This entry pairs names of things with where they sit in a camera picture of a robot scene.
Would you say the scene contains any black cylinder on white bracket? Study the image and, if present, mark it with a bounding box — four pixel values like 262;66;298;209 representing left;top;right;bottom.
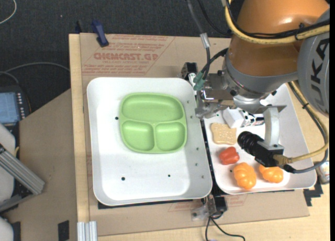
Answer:
237;105;286;168

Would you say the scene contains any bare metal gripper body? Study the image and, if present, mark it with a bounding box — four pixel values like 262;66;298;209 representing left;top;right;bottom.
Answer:
200;74;271;114

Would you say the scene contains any beige toast slice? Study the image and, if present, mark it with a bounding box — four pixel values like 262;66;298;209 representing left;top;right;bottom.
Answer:
210;122;238;146

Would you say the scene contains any thin black rod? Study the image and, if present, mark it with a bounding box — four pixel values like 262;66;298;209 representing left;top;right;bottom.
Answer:
195;92;216;198

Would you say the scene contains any white plastic tray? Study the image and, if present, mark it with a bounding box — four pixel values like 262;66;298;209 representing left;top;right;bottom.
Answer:
86;77;213;206
200;79;318;196

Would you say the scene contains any white cow print carton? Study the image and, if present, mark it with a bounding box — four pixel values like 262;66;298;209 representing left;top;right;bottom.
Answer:
222;107;265;129

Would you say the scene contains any brown cardboard board red print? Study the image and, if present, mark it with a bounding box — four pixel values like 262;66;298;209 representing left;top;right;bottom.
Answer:
80;32;311;237

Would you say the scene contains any red bell pepper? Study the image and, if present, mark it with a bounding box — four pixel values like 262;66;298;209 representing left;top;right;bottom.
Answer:
219;146;241;166

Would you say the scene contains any small white bottle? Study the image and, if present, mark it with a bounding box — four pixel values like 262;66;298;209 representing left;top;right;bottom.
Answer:
317;160;330;185

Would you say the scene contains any orange croissant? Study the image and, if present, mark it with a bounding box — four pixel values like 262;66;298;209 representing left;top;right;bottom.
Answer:
232;162;258;191
259;164;285;184

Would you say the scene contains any black block with thin wires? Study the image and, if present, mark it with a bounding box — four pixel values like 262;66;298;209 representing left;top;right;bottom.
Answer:
214;196;228;213
182;62;198;82

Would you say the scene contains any green divided plate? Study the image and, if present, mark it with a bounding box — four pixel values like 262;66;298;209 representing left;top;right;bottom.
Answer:
119;92;188;154

